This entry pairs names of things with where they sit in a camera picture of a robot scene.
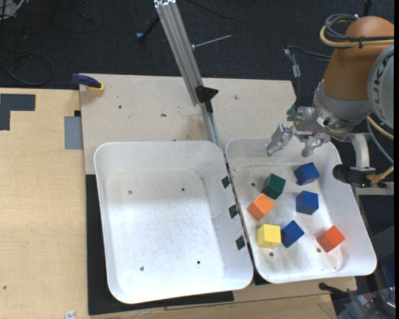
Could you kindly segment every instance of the blue cube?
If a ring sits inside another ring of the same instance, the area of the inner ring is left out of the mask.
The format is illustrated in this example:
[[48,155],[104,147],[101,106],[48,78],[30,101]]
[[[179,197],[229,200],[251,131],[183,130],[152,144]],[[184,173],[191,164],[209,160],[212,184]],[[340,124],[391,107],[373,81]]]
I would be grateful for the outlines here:
[[301,238],[305,232],[292,220],[285,228],[281,229],[281,241],[285,248],[290,247],[294,242]]
[[312,215],[319,208],[318,194],[303,190],[295,198],[295,209],[299,213]]
[[297,178],[297,183],[299,185],[304,185],[314,182],[319,177],[319,172],[316,169],[313,162],[308,164],[300,165],[294,171],[295,177]]

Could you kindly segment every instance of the metal frame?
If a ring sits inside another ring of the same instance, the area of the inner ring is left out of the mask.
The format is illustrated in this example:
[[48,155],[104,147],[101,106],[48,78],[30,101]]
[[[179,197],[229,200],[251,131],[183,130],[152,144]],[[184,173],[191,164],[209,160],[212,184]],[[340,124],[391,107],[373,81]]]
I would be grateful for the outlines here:
[[176,0],[154,0],[154,5],[186,88],[191,96],[192,103],[194,106],[200,104],[210,139],[221,148],[213,110],[210,108],[210,101],[200,102],[198,99],[197,89],[204,85]]

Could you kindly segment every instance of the black bracket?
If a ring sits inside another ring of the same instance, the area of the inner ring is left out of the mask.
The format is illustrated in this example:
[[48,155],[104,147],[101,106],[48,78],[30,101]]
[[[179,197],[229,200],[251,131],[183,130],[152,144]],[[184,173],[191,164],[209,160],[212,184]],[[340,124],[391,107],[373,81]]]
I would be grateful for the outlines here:
[[208,112],[213,112],[213,106],[211,105],[211,99],[219,93],[219,90],[214,88],[206,88],[205,86],[197,86],[195,89],[197,97],[200,103],[205,103],[205,108]]
[[320,282],[318,287],[321,290],[327,290],[333,294],[344,294],[345,293],[344,291],[342,291],[339,288],[335,288],[335,287],[327,285],[325,282]]

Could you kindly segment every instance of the black mount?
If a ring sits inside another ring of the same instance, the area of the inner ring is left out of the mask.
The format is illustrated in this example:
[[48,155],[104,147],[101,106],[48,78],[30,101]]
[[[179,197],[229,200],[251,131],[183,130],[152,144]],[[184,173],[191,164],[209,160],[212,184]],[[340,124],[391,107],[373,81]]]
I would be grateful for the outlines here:
[[206,88],[205,86],[197,86],[195,89],[197,97],[200,103],[205,103],[205,108],[208,112],[213,112],[213,106],[211,105],[211,99],[219,93],[219,90],[214,88]]

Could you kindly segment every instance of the wooden board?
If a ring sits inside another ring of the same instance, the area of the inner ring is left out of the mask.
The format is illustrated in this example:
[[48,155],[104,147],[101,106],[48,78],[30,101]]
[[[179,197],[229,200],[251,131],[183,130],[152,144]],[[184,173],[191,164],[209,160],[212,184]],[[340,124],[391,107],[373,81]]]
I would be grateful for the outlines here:
[[[80,108],[79,91],[0,88],[0,93],[36,95],[35,111],[12,111],[10,130],[0,131],[0,318],[64,318],[69,310],[77,319],[89,318],[84,154],[65,149],[64,132],[64,117]],[[356,283],[340,278],[331,286],[352,290]],[[234,297],[230,304],[154,308],[148,317],[266,318],[272,310],[276,318],[328,318],[326,312],[333,311],[316,281],[250,286]]]
[[[182,77],[89,74],[104,92],[80,86],[82,132],[87,174],[94,152],[106,142],[208,140],[200,106],[193,106]],[[205,78],[219,90],[213,98],[221,146],[233,138],[270,137],[295,94],[286,80]]]

